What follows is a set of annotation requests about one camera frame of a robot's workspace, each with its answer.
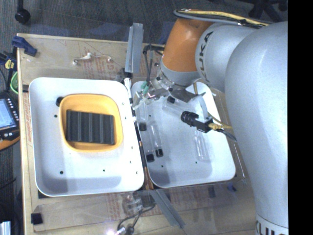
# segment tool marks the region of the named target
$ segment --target blue clamp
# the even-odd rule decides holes
[[[12,39],[12,45],[17,48],[25,49],[24,53],[34,57],[37,53],[37,49],[35,49],[28,41],[25,40],[23,37],[15,36]]]

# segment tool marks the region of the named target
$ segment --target black connector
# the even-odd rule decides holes
[[[190,127],[194,126],[197,128],[197,130],[207,133],[210,130],[212,130],[212,128],[209,127],[210,123],[213,123],[213,118],[210,117],[206,122],[200,122],[196,119],[199,118],[199,115],[193,112],[188,112],[188,111],[184,111],[181,116],[180,119],[181,121],[183,121],[184,123],[188,124]]]

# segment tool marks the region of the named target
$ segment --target yellow cable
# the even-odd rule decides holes
[[[226,13],[226,12],[221,12],[221,11],[197,11],[197,10],[179,10],[179,13],[185,13],[185,14],[199,14],[199,15],[211,15],[211,16],[221,16],[221,17],[227,17],[227,18],[232,18],[236,20],[246,20],[247,23],[249,24],[256,24],[256,25],[263,25],[263,26],[268,26],[268,23],[262,23],[256,20],[252,20],[249,18],[244,18],[241,16],[237,16],[234,14]]]
[[[195,82],[194,84],[194,90],[195,90],[195,94],[198,95],[198,87],[197,87],[197,83]],[[224,129],[232,129],[233,127],[228,125],[228,124],[225,124],[221,121],[219,121],[217,118],[215,118],[214,116],[212,116],[209,112],[207,112],[212,118],[213,120],[215,120],[217,123],[219,123],[222,127],[221,128],[224,128]]]
[[[216,124],[216,123],[210,123],[209,124],[209,127],[212,129],[212,130],[217,130],[217,129],[222,129],[223,127],[219,124]]]

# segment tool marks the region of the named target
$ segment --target wire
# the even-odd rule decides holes
[[[140,216],[141,216],[142,214],[144,214],[145,212],[148,212],[148,211],[152,210],[155,206],[156,206],[156,205],[154,204],[154,205],[152,205],[150,208],[148,208],[148,209],[146,209],[146,210],[144,210],[144,211],[140,210],[139,213],[137,213],[137,214],[135,214],[135,215],[133,215],[133,216],[126,217],[126,218],[122,219],[122,220],[118,223],[117,230],[120,230],[120,229],[121,229],[121,225],[122,225],[126,220],[131,219],[131,218],[134,218],[134,217],[137,216],[136,219],[134,220],[132,226],[130,226],[131,228],[134,228],[134,226],[135,226],[135,224],[137,223],[137,221],[138,221],[138,219],[140,218]]]
[[[195,94],[198,95],[197,83],[194,83],[193,86],[194,86]],[[207,112],[207,113],[213,118],[214,121],[216,121],[218,124],[221,125],[221,128],[224,128],[224,129],[232,129],[232,128],[233,128],[232,126],[221,122],[221,121],[218,120],[216,117],[212,116],[212,114],[210,114],[209,112]]]
[[[232,139],[234,142],[237,142],[236,137],[232,134],[230,134],[229,132],[223,130],[223,129],[216,129],[215,131],[217,132],[221,132],[223,133],[225,136],[229,137],[230,139]]]
[[[234,25],[247,25],[254,27],[267,26],[269,23],[255,21],[249,18],[244,18],[230,13],[220,11],[195,11],[195,10],[174,10],[174,15],[177,17],[194,19],[200,21],[214,22],[214,23],[227,23]]]
[[[5,85],[5,87],[7,87],[5,75],[3,74],[3,71],[1,69],[0,69],[0,73],[1,73],[1,76],[3,77],[4,85]]]
[[[209,112],[207,112],[207,113],[213,118],[214,121],[216,121],[218,124],[220,124],[222,126],[222,128],[224,128],[224,129],[232,129],[233,128],[232,126],[219,121],[217,118],[212,116]]]
[[[268,23],[252,20],[249,18],[241,17],[238,15],[222,12],[222,11],[195,11],[195,10],[180,10],[178,13],[186,13],[191,15],[199,15],[199,16],[215,16],[217,18],[226,18],[229,20],[236,20],[238,23],[245,20],[249,24],[260,25],[260,26],[268,26]]]
[[[152,71],[152,63],[153,63],[153,56],[151,54],[151,51],[155,51],[158,54],[162,55],[162,53],[160,51],[163,51],[164,47],[161,46],[153,46],[151,44],[146,45],[143,48],[143,55],[145,58],[145,64],[146,64],[146,70],[147,70],[147,77],[146,77],[146,82],[149,83],[150,81],[150,75],[151,75],[151,71]],[[148,64],[148,57],[147,57],[147,51],[150,51],[150,63]]]
[[[0,190],[6,188],[8,185],[14,183],[16,181],[16,178],[14,178],[13,180],[9,181],[8,183],[4,184],[3,186],[0,187]]]
[[[10,88],[11,88],[11,91],[13,91],[15,94],[19,94],[19,92],[13,87],[13,83],[15,82],[16,80],[16,77],[17,77],[18,73],[14,73],[14,75],[12,76],[12,79],[11,79],[11,83],[10,83]]]

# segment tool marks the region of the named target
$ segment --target white plastic tray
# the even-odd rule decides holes
[[[140,90],[142,82],[132,87],[132,92]],[[203,96],[208,111],[219,119],[219,114],[210,89],[203,83],[197,83],[198,93]],[[157,157],[153,151],[148,131],[140,131],[145,155],[153,154],[155,160],[147,163],[151,180],[161,188],[180,187],[230,180],[235,175],[235,164],[226,137],[222,133],[199,132],[203,137],[207,157],[198,157],[194,135],[196,128],[180,120],[180,114],[164,111],[162,105],[166,98],[161,98],[147,105],[148,125],[155,121],[158,125],[163,157]],[[203,116],[200,104],[191,104],[188,109]]]
[[[69,94],[103,94],[116,102],[124,135],[118,148],[105,152],[76,152],[63,142],[59,107],[55,102],[58,97]],[[122,192],[142,186],[142,161],[124,85],[115,81],[42,77],[31,82],[29,99],[36,184],[43,194]]]

